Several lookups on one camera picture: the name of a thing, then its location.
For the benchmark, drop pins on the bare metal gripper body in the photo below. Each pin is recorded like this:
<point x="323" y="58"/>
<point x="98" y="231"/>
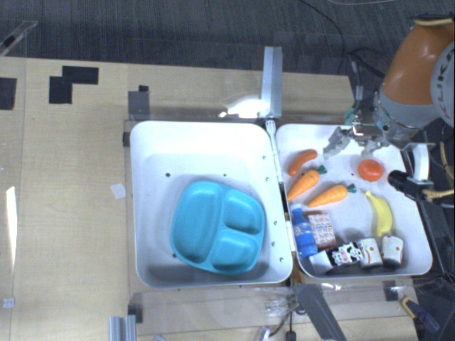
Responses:
<point x="368" y="130"/>

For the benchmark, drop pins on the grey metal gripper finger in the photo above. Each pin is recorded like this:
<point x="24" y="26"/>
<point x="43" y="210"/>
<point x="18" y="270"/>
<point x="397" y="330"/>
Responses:
<point x="336" y="142"/>
<point x="370" y="147"/>

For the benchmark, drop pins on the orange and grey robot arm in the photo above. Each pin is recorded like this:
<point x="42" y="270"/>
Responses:
<point x="409" y="69"/>

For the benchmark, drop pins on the orange round toy fruit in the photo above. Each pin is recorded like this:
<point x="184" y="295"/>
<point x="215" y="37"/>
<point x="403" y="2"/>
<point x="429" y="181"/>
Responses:
<point x="370" y="170"/>

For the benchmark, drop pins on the orange toy sausage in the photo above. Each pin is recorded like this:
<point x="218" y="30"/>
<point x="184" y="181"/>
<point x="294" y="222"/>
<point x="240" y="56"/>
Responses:
<point x="300" y="162"/>

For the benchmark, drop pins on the orange toy carrot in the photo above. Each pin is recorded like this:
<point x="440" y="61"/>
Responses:
<point x="328" y="195"/>
<point x="305" y="183"/>

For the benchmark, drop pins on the yellow banana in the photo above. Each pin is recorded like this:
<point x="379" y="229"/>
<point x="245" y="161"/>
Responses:
<point x="382" y="215"/>

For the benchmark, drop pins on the white plastic tray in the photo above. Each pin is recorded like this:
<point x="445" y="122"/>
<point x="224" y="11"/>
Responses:
<point x="409" y="226"/>
<point x="213" y="144"/>

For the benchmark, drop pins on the blue plastic bottle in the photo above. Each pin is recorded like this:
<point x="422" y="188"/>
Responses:
<point x="304" y="233"/>

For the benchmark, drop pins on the white can with orange print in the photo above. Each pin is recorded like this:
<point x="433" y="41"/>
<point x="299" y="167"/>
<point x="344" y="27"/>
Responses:
<point x="392" y="249"/>
<point x="370" y="252"/>

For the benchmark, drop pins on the cow print carton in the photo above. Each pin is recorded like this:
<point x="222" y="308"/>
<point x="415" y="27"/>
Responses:
<point x="346" y="254"/>

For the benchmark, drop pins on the blue divided plate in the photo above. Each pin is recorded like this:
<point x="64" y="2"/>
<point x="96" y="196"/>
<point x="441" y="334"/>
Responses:
<point x="202" y="219"/>

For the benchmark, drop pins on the black cylinder on white bracket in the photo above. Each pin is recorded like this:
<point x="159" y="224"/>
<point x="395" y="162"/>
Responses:
<point x="409" y="183"/>

